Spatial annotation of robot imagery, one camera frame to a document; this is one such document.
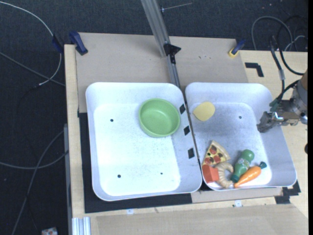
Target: toy carrot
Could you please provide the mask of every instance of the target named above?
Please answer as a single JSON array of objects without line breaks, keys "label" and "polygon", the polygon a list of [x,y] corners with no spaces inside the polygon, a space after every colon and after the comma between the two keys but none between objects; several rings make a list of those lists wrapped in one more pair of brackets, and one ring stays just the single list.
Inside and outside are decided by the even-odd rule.
[{"label": "toy carrot", "polygon": [[234,183],[234,188],[238,188],[239,185],[247,183],[252,179],[257,178],[261,174],[261,169],[265,168],[267,165],[261,162],[259,166],[250,167],[239,179],[238,182]]}]

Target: orange toy block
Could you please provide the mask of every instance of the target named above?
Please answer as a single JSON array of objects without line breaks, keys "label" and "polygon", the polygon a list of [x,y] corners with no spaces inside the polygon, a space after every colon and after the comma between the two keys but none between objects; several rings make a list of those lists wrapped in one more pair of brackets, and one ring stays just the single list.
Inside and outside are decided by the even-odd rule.
[{"label": "orange toy block", "polygon": [[220,179],[217,168],[209,166],[208,164],[202,165],[202,174],[207,184]]}]

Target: silver metal bar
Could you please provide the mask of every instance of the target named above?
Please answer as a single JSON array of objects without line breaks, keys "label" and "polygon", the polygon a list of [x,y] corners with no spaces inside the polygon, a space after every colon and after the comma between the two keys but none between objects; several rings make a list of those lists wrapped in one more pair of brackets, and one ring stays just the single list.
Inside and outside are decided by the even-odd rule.
[{"label": "silver metal bar", "polygon": [[176,64],[171,62],[170,55],[167,56],[167,66],[170,73],[170,79],[173,84],[175,84],[178,88],[180,88],[180,82],[177,74]]},{"label": "silver metal bar", "polygon": [[72,219],[73,235],[91,235],[90,217]]},{"label": "silver metal bar", "polygon": [[157,0],[141,0],[141,3],[158,44],[161,57],[165,57],[166,54],[163,46],[165,43],[170,43],[170,39],[160,11],[160,6]]}]

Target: wire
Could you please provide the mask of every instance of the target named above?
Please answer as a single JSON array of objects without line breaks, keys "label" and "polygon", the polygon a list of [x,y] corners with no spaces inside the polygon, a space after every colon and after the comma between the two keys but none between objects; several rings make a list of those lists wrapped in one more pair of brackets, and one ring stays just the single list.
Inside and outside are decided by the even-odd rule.
[{"label": "wire", "polygon": [[[297,26],[296,26],[296,28],[294,29],[294,34],[293,34],[293,38],[295,38],[296,32],[297,32],[298,30],[300,30],[300,29],[298,29],[298,24],[299,24],[300,20],[301,20],[301,21],[305,24],[305,26],[306,26],[306,25],[308,24],[308,19],[305,18],[305,17],[303,17],[303,16],[300,16],[300,15],[293,15],[293,16],[290,16],[289,18],[287,18],[287,19],[284,21],[284,23],[287,24],[287,22],[290,21],[290,20],[292,20],[292,19],[297,19],[297,20],[298,20],[298,21],[297,21]],[[281,26],[280,29],[279,29],[278,32],[277,32],[277,35],[276,35],[276,38],[277,38],[277,39],[279,39],[279,35],[280,35],[280,32],[281,32],[282,29],[283,29],[283,26]],[[307,34],[307,26],[306,26],[306,27],[303,27],[303,28],[301,28],[301,29],[303,29],[303,30],[306,29],[306,31],[303,32],[304,35],[306,35],[306,34]],[[293,40],[292,42],[290,42],[290,44],[293,45],[294,48],[295,48],[296,51],[297,51],[297,47],[296,47],[296,45],[295,45],[295,40]]]},{"label": "wire", "polygon": [[40,231],[36,225],[36,222],[35,222],[35,219],[34,219],[34,214],[33,214],[33,211],[31,210],[31,207],[30,207],[30,203],[29,203],[29,197],[27,196],[27,205],[28,205],[28,210],[30,212],[30,217],[31,217],[31,221],[33,222],[33,225],[35,227],[35,229],[37,230],[38,234],[40,234]]},{"label": "wire", "polygon": [[[46,164],[46,165],[42,165],[40,167],[38,167],[38,169],[43,169],[43,168],[46,168],[46,167],[49,167],[51,165],[54,165],[55,163],[57,163],[58,161],[60,161],[63,157],[65,157],[66,155],[68,154],[68,151],[66,151],[65,153],[63,153],[60,157],[58,157],[56,160]],[[23,169],[23,170],[35,170],[37,167],[25,167],[25,166],[18,166],[18,165],[11,165],[11,164],[7,164],[7,163],[4,163],[4,162],[0,162],[0,165],[3,165],[3,166],[7,166],[7,167],[11,167],[11,168],[14,168],[14,169]]]},{"label": "wire", "polygon": [[253,46],[254,46],[254,49],[257,50],[257,47],[256,47],[256,44],[255,44],[255,41],[254,41],[254,26],[255,24],[260,21],[260,20],[263,20],[263,19],[269,19],[269,20],[274,20],[278,23],[280,23],[285,29],[286,31],[288,32],[289,34],[289,37],[290,37],[290,42],[293,42],[293,39],[292,39],[292,34],[291,34],[291,31],[289,30],[288,26],[283,22],[281,21],[280,19],[276,18],[276,17],[272,17],[272,16],[263,16],[263,17],[259,17],[257,20],[254,21],[253,25],[252,25],[252,28],[251,28],[251,38],[252,38],[252,43],[253,43]]},{"label": "wire", "polygon": [[282,61],[283,61],[284,65],[285,65],[285,67],[286,67],[290,72],[292,72],[293,74],[299,75],[299,76],[302,76],[302,75],[304,74],[304,73],[297,72],[297,71],[293,70],[292,68],[290,68],[289,65],[286,63],[286,60],[285,60],[285,58],[284,58],[282,49],[281,49],[281,48],[278,48],[278,51],[279,51],[280,57],[282,58]]},{"label": "wire", "polygon": [[[47,30],[49,31],[50,35],[53,37],[53,33],[52,33],[51,29],[46,25],[46,23],[45,23],[41,18],[39,18],[38,16],[36,16],[34,13],[31,13],[31,12],[28,11],[28,10],[25,10],[25,9],[23,9],[23,8],[20,8],[20,7],[17,7],[17,6],[15,6],[15,5],[12,5],[12,4],[7,3],[7,2],[2,2],[2,1],[0,1],[0,3],[1,3],[1,4],[4,4],[4,5],[11,6],[11,7],[13,7],[13,8],[19,9],[19,10],[21,10],[21,11],[24,11],[24,12],[26,12],[26,13],[32,15],[33,17],[35,17],[36,19],[38,19],[38,20],[47,28]],[[4,57],[6,57],[6,58],[8,58],[9,60],[15,62],[16,64],[20,65],[21,67],[23,67],[23,68],[25,68],[25,69],[27,69],[27,70],[29,70],[29,71],[32,71],[33,73],[39,75],[39,73],[37,73],[37,72],[35,72],[34,70],[29,69],[29,68],[27,68],[26,66],[24,66],[24,65],[22,65],[22,64],[20,64],[20,63],[18,63],[17,61],[13,60],[12,58],[9,58],[8,56],[4,55],[3,53],[1,53],[1,55],[4,56]],[[42,83],[40,83],[38,86],[41,86],[41,85],[43,85],[43,84],[45,84],[45,83],[47,83],[47,82],[49,82],[49,81],[55,82],[55,81],[52,80],[52,79],[54,78],[54,76],[56,75],[56,73],[59,71],[59,69],[60,69],[60,67],[61,67],[61,61],[62,61],[62,54],[60,53],[59,65],[58,65],[58,67],[57,67],[55,73],[54,73],[50,78],[47,77],[47,76],[43,76],[43,75],[40,74],[41,77],[46,78],[47,80],[44,81],[44,82],[42,82]]]},{"label": "wire", "polygon": [[299,39],[299,38],[305,38],[304,35],[300,35],[300,36],[297,36],[294,41],[292,43],[289,43],[286,47],[285,47],[285,51],[287,51],[287,49],[290,47],[290,45],[294,45],[295,42]]},{"label": "wire", "polygon": [[277,68],[278,68],[278,70],[279,70],[279,72],[280,72],[280,76],[281,76],[281,80],[282,80],[282,92],[283,92],[283,91],[285,90],[285,80],[284,80],[285,78],[282,77],[283,69],[282,69],[282,67],[280,66],[280,63],[279,63],[279,61],[278,61],[278,59],[277,59],[277,57],[276,57],[275,49],[274,49],[274,45],[273,45],[273,41],[276,41],[276,39],[275,39],[274,36],[270,37],[268,42],[269,42],[269,46],[270,46],[270,52],[271,52],[272,57],[273,57],[273,59],[274,59],[274,61],[275,61],[275,63],[276,63],[276,66],[277,66]]},{"label": "wire", "polygon": [[[282,7],[282,5],[281,5],[281,2],[282,2],[282,1],[283,1],[283,0],[278,0],[281,9],[282,9],[283,12],[285,12],[288,16],[290,16],[291,14],[290,14],[289,12],[287,12],[287,11]],[[295,4],[295,6],[294,6],[293,9],[292,9],[293,11],[294,11],[295,8],[296,8],[296,0],[294,0],[294,4]]]},{"label": "wire", "polygon": [[286,92],[287,90],[289,90],[290,88],[293,88],[298,82],[299,82],[299,80],[296,80],[296,81],[294,81],[293,83],[289,84],[289,85],[278,95],[278,97],[276,98],[276,99],[278,100],[278,103],[280,103],[280,101],[282,100],[282,98],[283,98],[285,92]]},{"label": "wire", "polygon": [[[26,139],[26,141],[27,141],[27,143],[28,143],[28,145],[29,145],[29,147],[30,147],[31,153],[32,153],[33,156],[35,157],[36,161],[38,161],[39,158],[37,157],[37,155],[36,155],[36,153],[35,153],[35,149],[34,149],[34,147],[33,147],[32,143],[31,143],[30,139],[28,138],[28,136],[27,136],[27,134],[26,134],[26,132],[25,132],[25,130],[24,130],[24,128],[23,128],[23,126],[24,126],[24,121],[23,121],[23,119],[22,119],[21,117],[19,117],[19,116],[22,116],[22,114],[19,115],[19,111],[20,111],[20,108],[21,108],[21,105],[22,105],[23,100],[25,100],[25,98],[27,97],[27,95],[28,95],[31,91],[35,90],[35,89],[37,89],[37,88],[36,88],[36,87],[32,87],[32,88],[28,89],[28,90],[22,95],[22,97],[20,97],[20,100],[19,100],[19,102],[18,102],[18,104],[17,104],[17,106],[16,106],[16,113],[15,113],[16,117],[13,117],[12,129],[13,129],[13,131],[15,131],[15,129],[17,129],[18,131],[21,132],[21,134],[24,135],[24,137],[25,137],[25,139]],[[20,128],[16,128],[16,126],[19,125],[19,122],[21,122],[21,126],[20,126]]]},{"label": "wire", "polygon": [[56,80],[54,80],[54,79],[52,79],[52,78],[49,78],[49,77],[47,77],[47,76],[45,76],[45,75],[42,75],[41,73],[39,73],[39,72],[37,72],[37,71],[35,71],[35,70],[33,70],[33,69],[31,69],[31,68],[29,68],[29,67],[27,67],[27,66],[21,64],[21,63],[19,63],[18,61],[15,61],[13,58],[11,58],[11,57],[5,55],[5,54],[2,53],[2,52],[0,52],[0,55],[3,56],[3,57],[5,57],[6,59],[12,61],[13,63],[16,63],[17,65],[23,67],[24,69],[26,69],[26,70],[28,70],[28,71],[30,71],[30,72],[32,72],[32,73],[34,73],[34,74],[36,74],[36,75],[42,77],[42,78],[47,79],[47,81],[51,81],[51,82],[54,82],[54,83],[56,83],[56,84],[58,84],[58,85],[61,85],[61,86],[64,86],[64,87],[65,87],[65,84],[60,83],[60,82],[58,82],[58,81],[56,81]]},{"label": "wire", "polygon": [[36,168],[35,168],[35,170],[34,170],[34,172],[33,172],[33,176],[32,176],[32,178],[31,178],[31,180],[30,180],[30,183],[29,183],[29,186],[28,186],[28,190],[27,190],[26,196],[25,196],[25,198],[24,198],[24,201],[23,201],[23,204],[22,204],[22,207],[21,207],[19,216],[18,216],[18,218],[17,218],[17,220],[16,220],[16,222],[15,222],[12,235],[15,234],[16,228],[17,228],[17,226],[18,226],[18,224],[19,224],[21,215],[22,215],[22,213],[23,213],[25,204],[26,204],[26,202],[27,202],[28,195],[29,195],[29,193],[30,193],[30,190],[31,190],[31,187],[32,187],[32,185],[33,185],[34,178],[35,178],[35,176],[36,176],[36,172],[37,172],[37,170],[38,170],[38,168],[39,168],[39,166],[40,166],[40,163],[41,163],[41,161],[43,160],[43,158],[44,158],[44,156],[46,155],[46,153],[47,153],[47,151],[49,150],[49,148],[50,148],[50,147],[53,145],[53,143],[61,136],[61,134],[62,134],[63,132],[64,132],[64,131],[61,131],[61,132],[50,142],[50,144],[47,146],[47,148],[44,150],[44,152],[42,153],[41,157],[39,158],[39,161],[38,161],[38,163],[37,163],[37,166],[36,166]]},{"label": "wire", "polygon": [[51,30],[49,29],[49,27],[45,24],[45,22],[44,22],[43,20],[41,20],[39,17],[37,17],[35,14],[31,13],[31,12],[28,11],[28,10],[25,10],[25,9],[23,9],[23,8],[20,8],[20,7],[17,7],[17,6],[15,6],[15,5],[12,5],[12,4],[7,3],[7,2],[2,2],[2,1],[0,1],[0,3],[5,4],[5,5],[9,5],[9,6],[13,7],[13,8],[22,10],[22,11],[24,11],[24,12],[26,12],[26,13],[28,13],[28,14],[34,16],[34,17],[37,18],[40,22],[43,23],[43,25],[44,25],[44,26],[47,28],[47,30],[49,31],[50,35],[53,36],[52,31],[51,31]]}]

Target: white tray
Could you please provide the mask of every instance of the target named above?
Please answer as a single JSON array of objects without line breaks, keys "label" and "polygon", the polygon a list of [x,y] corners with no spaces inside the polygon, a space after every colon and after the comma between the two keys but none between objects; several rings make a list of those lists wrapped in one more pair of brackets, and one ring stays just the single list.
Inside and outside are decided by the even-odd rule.
[{"label": "white tray", "polygon": [[[138,110],[145,100],[163,98],[181,112],[171,136],[152,138],[140,128]],[[196,149],[180,89],[168,83],[98,82],[86,90],[92,187],[115,201],[191,193],[202,182]]]},{"label": "white tray", "polygon": [[[191,83],[185,94],[201,164],[215,140],[228,151],[231,156],[228,162],[232,165],[244,149],[255,153],[251,165],[261,161],[267,164],[258,178],[241,188],[288,187],[295,183],[296,171],[281,127],[266,133],[257,130],[257,123],[272,102],[266,87],[248,83]],[[215,113],[202,122],[192,112],[206,101],[214,104]],[[230,173],[226,172],[226,176],[229,179]],[[222,188],[215,182],[208,186],[213,190],[234,189]]]}]

